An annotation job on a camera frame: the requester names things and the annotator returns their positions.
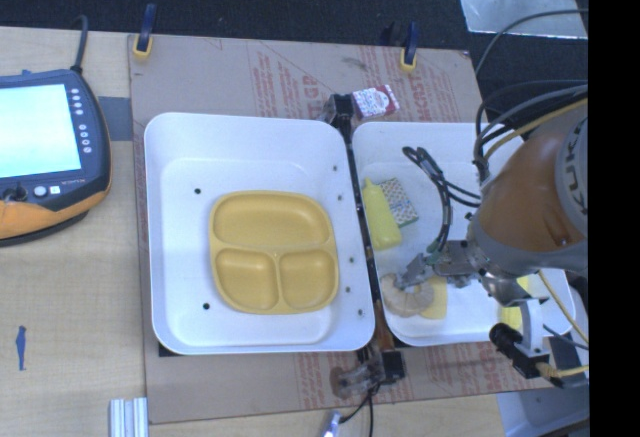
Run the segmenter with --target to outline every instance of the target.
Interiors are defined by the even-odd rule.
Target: cable
[[[73,20],[71,26],[75,26],[78,21],[82,23],[82,32],[80,33],[80,44],[78,45],[76,61],[70,67],[70,69],[77,72],[78,74],[82,74],[82,58],[84,57],[84,50],[87,45],[87,36],[89,34],[89,19],[87,18],[87,16],[80,14]]]
[[[581,99],[586,99],[587,96],[585,94],[586,94],[586,92],[580,91],[578,95],[580,96]],[[558,108],[556,108],[556,110],[545,110],[544,113],[542,113],[540,115],[540,117],[535,117],[534,115],[531,115],[531,118],[542,119],[541,122],[545,122],[546,120],[548,120],[548,119],[546,119],[546,116],[548,116],[551,111],[562,110],[563,108],[565,108],[566,104],[569,103],[575,97],[576,97],[575,94],[571,94],[567,98],[567,101],[564,101],[564,102],[559,103],[557,105]],[[481,112],[482,112],[482,110],[479,110],[479,112],[478,112],[478,114],[476,116],[476,136],[482,132],[481,131],[481,126],[482,126],[482,123],[481,123]],[[482,139],[482,145],[491,142],[492,140],[498,138],[501,135],[504,135],[505,133],[507,133],[509,131],[509,129],[510,128],[508,128],[508,127],[504,127],[504,128],[501,128],[501,129],[498,129],[498,130],[494,131],[493,133],[491,133],[489,135],[485,135],[484,138]],[[524,135],[527,131],[528,130],[523,130],[520,133],[520,135]]]
[[[453,209],[451,208],[451,199],[453,197],[451,197],[448,183],[444,178],[442,169],[440,169],[436,161],[431,157],[426,149],[422,147],[412,149],[411,147],[405,146],[402,148],[402,152],[427,174],[438,190],[440,204],[442,207],[442,225],[440,226],[438,236],[432,244],[429,245],[428,250],[429,252],[441,252],[446,245],[447,238],[449,236],[449,229],[451,227],[451,220],[453,218]]]
[[[449,181],[445,181],[444,182],[445,185],[447,185],[449,188],[452,188],[460,193],[463,193],[464,195],[468,195],[469,197],[473,197],[474,199],[480,199],[480,196],[478,194],[475,194],[473,192],[470,192],[468,190],[465,190],[464,188],[460,188],[457,185],[454,185],[453,183],[450,183]]]
[[[364,397],[362,402],[360,402],[360,405],[358,405],[358,407],[351,414],[347,416],[342,416],[338,421],[338,424],[342,425],[347,421],[350,421],[351,418],[353,418],[353,416],[355,416],[358,412],[360,412],[362,407],[364,407],[366,404],[369,404],[369,437],[371,437],[373,435],[373,397],[377,394],[379,389],[380,389],[380,382],[378,382],[376,385],[371,387],[367,391],[367,395]]]
[[[478,76],[480,69],[484,65],[484,62],[487,59],[487,56],[489,55],[489,51],[491,51],[491,48],[493,48],[493,45],[497,42],[497,40],[500,37],[502,37],[505,33],[511,30],[514,26],[518,26],[520,23],[524,23],[525,21],[530,21],[531,19],[537,19],[539,17],[556,16],[559,14],[576,14],[576,13],[588,14],[589,9],[567,9],[567,10],[552,10],[549,12],[540,12],[538,14],[531,14],[530,16],[526,16],[521,19],[518,19],[517,21],[514,21],[510,25],[506,26],[496,34],[496,36],[491,40],[489,45],[484,50],[484,53],[480,57],[480,60],[478,61],[478,65],[475,70],[476,77]]]
[[[569,339],[569,338],[563,336],[559,332],[556,332],[552,328],[549,328],[547,325],[542,325],[542,328],[544,330],[546,330],[547,332],[551,333],[553,335],[553,337],[559,339],[560,341],[563,341],[563,342],[565,342],[565,343],[567,343],[567,344],[569,344],[571,346],[575,346],[576,348],[582,348],[583,350],[589,351],[589,347],[588,346],[583,345],[582,343],[576,343],[573,339]]]
[[[546,362],[538,362],[536,363],[536,369],[540,372],[540,374],[544,378],[563,378],[570,377],[572,375],[579,375],[580,373],[584,373],[585,371],[589,371],[589,365],[586,364],[584,366],[578,366],[577,368],[571,369],[556,369],[551,364]]]
[[[501,89],[498,89],[494,92],[492,92],[490,95],[488,95],[486,98],[483,99],[483,101],[480,103],[480,106],[478,106],[478,111],[476,113],[476,135],[479,135],[482,127],[482,114],[485,112],[488,112],[490,110],[489,105],[491,103],[494,102],[494,100],[498,99],[501,96],[504,96],[505,94],[508,94],[509,92],[524,88],[524,87],[535,87],[535,86],[539,86],[539,85],[551,85],[551,84],[569,84],[570,86],[577,86],[577,85],[585,85],[587,83],[587,80],[534,80],[534,81],[525,81],[525,82],[520,82],[520,83],[515,83],[513,85],[508,85],[507,87],[502,87]]]
[[[464,204],[465,206],[469,206],[470,208],[479,208],[480,207],[480,202],[466,201],[462,197],[458,197],[456,194],[451,193],[451,192],[449,192],[449,197],[451,197],[451,200],[459,202],[460,204]]]
[[[588,102],[588,99],[582,99],[581,101],[578,101],[576,103],[573,103],[571,105],[565,106],[564,108],[560,108],[559,110],[556,110],[554,112],[550,112],[546,115],[543,115],[542,117],[536,119],[535,121],[531,121],[529,124],[522,126],[521,128],[518,128],[517,130],[515,130],[514,132],[510,133],[509,135],[507,135],[506,137],[502,138],[501,140],[498,140],[495,144],[493,144],[489,150],[486,152],[486,154],[484,155],[484,159],[488,160],[489,157],[495,153],[499,147],[503,146],[504,144],[506,144],[509,140],[512,140],[516,137],[521,136],[522,134],[526,133],[527,131],[532,130],[533,128],[538,127],[541,124],[544,124],[545,122],[553,119],[554,117],[558,117],[559,115],[562,115],[564,113],[567,113],[571,110],[574,110],[575,108],[578,108],[580,106],[586,105]]]
[[[588,85],[581,85],[578,87],[571,87],[568,89],[561,89],[561,90],[556,90],[553,92],[548,92],[546,94],[543,94],[541,96],[535,97],[529,101],[525,101],[524,103],[521,103],[513,108],[511,108],[510,110],[504,112],[502,115],[498,116],[496,119],[494,119],[493,121],[491,121],[491,123],[489,123],[489,125],[484,128],[481,133],[476,137],[476,141],[473,147],[473,159],[474,159],[474,164],[476,165],[476,168],[478,169],[478,173],[480,175],[480,181],[483,182],[487,179],[488,177],[488,173],[489,173],[489,163],[486,161],[486,159],[484,158],[484,155],[482,153],[482,146],[484,145],[484,143],[486,142],[486,137],[489,133],[489,131],[493,130],[497,125],[503,123],[504,121],[506,121],[509,117],[523,111],[526,110],[528,108],[531,108],[532,106],[535,106],[539,103],[548,101],[548,100],[552,100],[552,99],[556,99],[556,98],[560,98],[560,97],[564,97],[567,95],[571,95],[572,97],[575,96],[579,96],[583,93],[586,93],[588,91]]]
[[[564,314],[565,318],[567,318],[567,320],[569,320],[569,322],[571,323],[571,326],[575,329],[575,331],[578,334],[580,334],[580,337],[583,339],[583,341],[585,343],[589,344],[589,338],[582,331],[582,329],[578,326],[578,323],[571,317],[571,315],[569,314],[569,311],[567,310],[565,305],[560,300],[560,297],[558,296],[556,291],[553,289],[553,286],[551,286],[551,283],[549,283],[549,280],[547,279],[547,276],[544,274],[544,272],[542,270],[538,270],[538,276],[540,277],[540,279],[542,280],[542,282],[544,283],[546,288],[549,290],[549,293],[551,293],[551,296],[553,297],[553,299],[558,304],[558,307],[562,311],[562,314]]]
[[[501,137],[502,135],[505,135],[506,133],[509,132],[510,129],[511,128],[509,128],[508,126],[504,126],[503,128],[497,129],[493,133],[486,135],[482,139],[482,143],[480,144],[480,154],[482,155],[483,158],[484,158],[484,153],[482,152],[483,146],[485,146],[492,140],[495,140],[496,138]]]

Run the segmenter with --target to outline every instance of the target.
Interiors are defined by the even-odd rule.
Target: cardboard sheet
[[[331,94],[388,84],[399,121],[472,122],[480,104],[465,52],[417,52],[417,67],[399,67],[401,48],[243,39],[156,36],[148,58],[131,53],[136,196],[144,318],[144,355],[151,424],[354,406],[338,398],[335,368],[356,354],[282,353],[175,356],[151,325],[143,134],[154,116],[199,112],[314,119]],[[469,396],[546,387],[525,381],[487,342],[402,348],[407,376],[383,386],[375,403]]]

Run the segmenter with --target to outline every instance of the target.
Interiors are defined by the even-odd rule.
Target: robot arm
[[[549,361],[540,304],[517,282],[556,268],[588,279],[586,110],[540,126],[501,171],[484,180],[482,200],[465,240],[440,253],[419,255],[398,278],[400,288],[437,274],[458,287],[479,278],[504,307],[519,307],[523,334],[503,323],[490,339],[525,378],[540,376]]]

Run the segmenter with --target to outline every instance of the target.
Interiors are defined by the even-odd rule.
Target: gray tape
[[[132,138],[131,101],[125,97],[99,96],[102,113],[107,120],[109,137],[113,142]]]

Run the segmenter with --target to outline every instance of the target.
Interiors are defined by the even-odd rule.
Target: scrub pad
[[[418,220],[418,213],[397,178],[383,181],[380,183],[380,188],[389,203],[389,208],[398,227],[404,227]]]

